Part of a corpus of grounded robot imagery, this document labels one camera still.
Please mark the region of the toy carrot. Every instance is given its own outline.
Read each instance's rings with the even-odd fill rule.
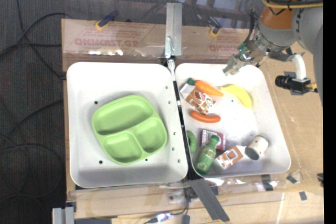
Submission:
[[[224,94],[217,90],[216,88],[212,87],[210,84],[206,83],[205,81],[202,80],[193,80],[192,78],[189,78],[187,83],[189,85],[195,85],[198,87],[201,91],[203,91],[206,94],[209,95],[216,95],[216,96],[223,96]]]

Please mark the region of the green bottle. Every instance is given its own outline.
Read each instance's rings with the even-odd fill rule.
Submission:
[[[209,172],[212,162],[216,157],[216,144],[218,141],[219,137],[212,135],[209,143],[202,149],[196,164],[196,171],[201,175],[206,175]]]

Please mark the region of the toy can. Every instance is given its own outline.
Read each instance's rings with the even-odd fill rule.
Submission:
[[[258,160],[268,148],[268,141],[261,135],[257,135],[253,141],[245,148],[245,154],[253,159]]]

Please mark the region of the green plate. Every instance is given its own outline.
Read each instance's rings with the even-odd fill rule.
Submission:
[[[109,158],[121,165],[146,159],[161,150],[168,138],[155,108],[139,95],[101,106],[92,116],[92,127]]]

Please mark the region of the toy sausage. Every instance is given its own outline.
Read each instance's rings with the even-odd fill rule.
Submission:
[[[190,112],[190,116],[198,121],[205,122],[205,123],[215,123],[221,120],[221,117],[218,115],[204,115],[195,110]]]

